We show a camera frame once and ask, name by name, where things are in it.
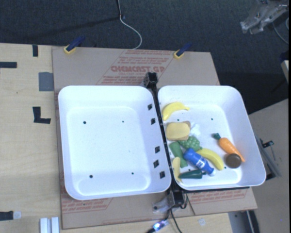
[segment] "carrot green top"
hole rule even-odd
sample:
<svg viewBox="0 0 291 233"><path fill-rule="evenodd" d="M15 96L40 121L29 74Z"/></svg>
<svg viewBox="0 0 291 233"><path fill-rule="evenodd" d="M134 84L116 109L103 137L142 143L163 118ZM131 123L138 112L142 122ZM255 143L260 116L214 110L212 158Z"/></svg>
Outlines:
<svg viewBox="0 0 291 233"><path fill-rule="evenodd" d="M221 136L219 135L219 133L213 134L213 137L217 140L220 140Z"/></svg>

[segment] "dark background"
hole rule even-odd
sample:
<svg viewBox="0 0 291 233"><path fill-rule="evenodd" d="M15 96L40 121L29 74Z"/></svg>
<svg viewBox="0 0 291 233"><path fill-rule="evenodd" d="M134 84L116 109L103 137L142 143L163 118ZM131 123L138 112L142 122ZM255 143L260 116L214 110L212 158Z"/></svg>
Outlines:
<svg viewBox="0 0 291 233"><path fill-rule="evenodd" d="M255 0L120 0L124 21L143 37L139 49L210 52L220 84L242 94L248 114L288 98L280 55L289 49L272 25L243 34ZM286 12L275 21L289 40ZM138 35L119 21L116 0L0 0L0 43L132 49Z"/></svg>

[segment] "plastic tray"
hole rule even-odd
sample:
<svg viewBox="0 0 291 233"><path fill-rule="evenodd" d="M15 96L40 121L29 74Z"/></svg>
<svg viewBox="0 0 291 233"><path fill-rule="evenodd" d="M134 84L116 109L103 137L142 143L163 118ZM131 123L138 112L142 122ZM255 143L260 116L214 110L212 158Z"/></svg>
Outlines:
<svg viewBox="0 0 291 233"><path fill-rule="evenodd" d="M165 86L159 90L161 110L169 103L179 101L190 110L174 112L164 122L190 121L198 128L197 139L204 148L211 149L223 159L227 155L212 134L219 133L237 146L246 161L239 168L216 170L211 177L203 175L201 180L182 179L179 186L185 190L208 190L260 185L266 173L254 133L240 93L230 86ZM181 173L194 170L189 164Z"/></svg>
<svg viewBox="0 0 291 233"><path fill-rule="evenodd" d="M77 200L165 191L171 183L152 94L67 86L58 96L65 187Z"/></svg>

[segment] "brown round object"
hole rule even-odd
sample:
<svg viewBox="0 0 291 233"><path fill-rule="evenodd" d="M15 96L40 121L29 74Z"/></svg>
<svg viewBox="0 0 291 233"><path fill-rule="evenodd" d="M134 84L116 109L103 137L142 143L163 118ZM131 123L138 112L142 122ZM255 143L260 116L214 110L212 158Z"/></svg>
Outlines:
<svg viewBox="0 0 291 233"><path fill-rule="evenodd" d="M226 165L230 168L238 168L242 163L239 155L231 153L226 157Z"/></svg>

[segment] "black hole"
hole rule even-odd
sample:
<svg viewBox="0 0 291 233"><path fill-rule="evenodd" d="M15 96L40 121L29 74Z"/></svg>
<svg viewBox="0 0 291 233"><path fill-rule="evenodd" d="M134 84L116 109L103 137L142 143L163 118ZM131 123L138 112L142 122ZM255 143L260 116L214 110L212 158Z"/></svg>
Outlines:
<svg viewBox="0 0 291 233"><path fill-rule="evenodd" d="M163 172L160 172L160 178L162 179L164 177L165 177L165 172L164 171Z"/></svg>
<svg viewBox="0 0 291 233"><path fill-rule="evenodd" d="M160 163L159 163L159 160L156 160L155 162L153 162L153 166L154 166L154 168L156 168L159 164L160 164Z"/></svg>

